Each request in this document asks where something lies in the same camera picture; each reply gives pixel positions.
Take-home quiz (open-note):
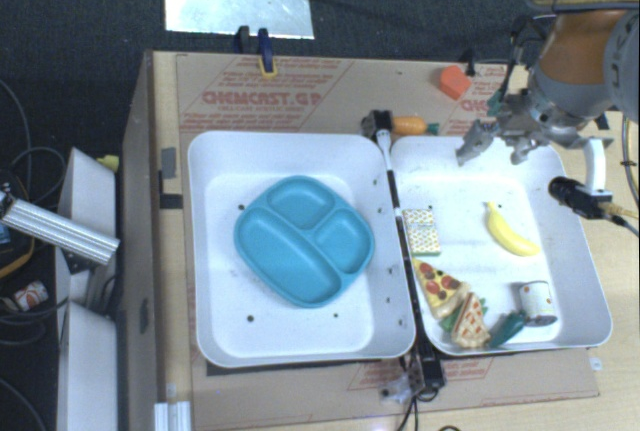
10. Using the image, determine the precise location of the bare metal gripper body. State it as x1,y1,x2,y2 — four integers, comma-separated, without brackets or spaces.
497,90,589,150

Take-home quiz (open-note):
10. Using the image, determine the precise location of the white plastic tray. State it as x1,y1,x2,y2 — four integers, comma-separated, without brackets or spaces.
389,134,614,357
187,130,418,369

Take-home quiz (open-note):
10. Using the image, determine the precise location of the orange house-shaped block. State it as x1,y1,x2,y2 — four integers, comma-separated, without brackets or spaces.
439,64,473,101

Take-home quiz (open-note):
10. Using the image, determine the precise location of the orange carrot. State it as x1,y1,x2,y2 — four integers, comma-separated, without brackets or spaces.
391,115,441,137

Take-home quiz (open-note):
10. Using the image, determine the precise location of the yellow banana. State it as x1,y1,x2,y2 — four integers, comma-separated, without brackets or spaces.
482,201,542,258

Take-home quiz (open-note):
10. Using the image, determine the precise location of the thin black and white rod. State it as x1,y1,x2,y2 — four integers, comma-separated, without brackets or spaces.
378,128,437,370

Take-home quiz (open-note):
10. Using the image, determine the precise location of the white carton with fruit print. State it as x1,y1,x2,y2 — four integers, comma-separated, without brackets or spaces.
401,208,443,257

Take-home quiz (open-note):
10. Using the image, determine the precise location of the pizza slice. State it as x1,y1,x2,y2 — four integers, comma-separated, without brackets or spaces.
411,257,472,321

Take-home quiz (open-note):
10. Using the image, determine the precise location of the green toy vegetable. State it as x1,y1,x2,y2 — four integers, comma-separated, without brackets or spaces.
488,310,527,349

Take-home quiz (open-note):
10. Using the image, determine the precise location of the toy sandwich wedge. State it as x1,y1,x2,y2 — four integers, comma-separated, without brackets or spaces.
439,292,492,350

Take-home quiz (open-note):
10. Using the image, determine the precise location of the brown cardboard board, red print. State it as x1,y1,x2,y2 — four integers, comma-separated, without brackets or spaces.
122,49,601,431

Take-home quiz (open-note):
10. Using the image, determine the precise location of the blue divided plate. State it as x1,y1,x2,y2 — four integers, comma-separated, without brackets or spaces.
233,175,376,310

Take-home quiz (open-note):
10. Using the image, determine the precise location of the white and orange small can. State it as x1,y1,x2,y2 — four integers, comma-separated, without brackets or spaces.
11,280,50,313

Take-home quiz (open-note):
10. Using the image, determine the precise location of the black cylinder on white bracket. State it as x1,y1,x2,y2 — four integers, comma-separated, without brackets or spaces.
547,136,616,221

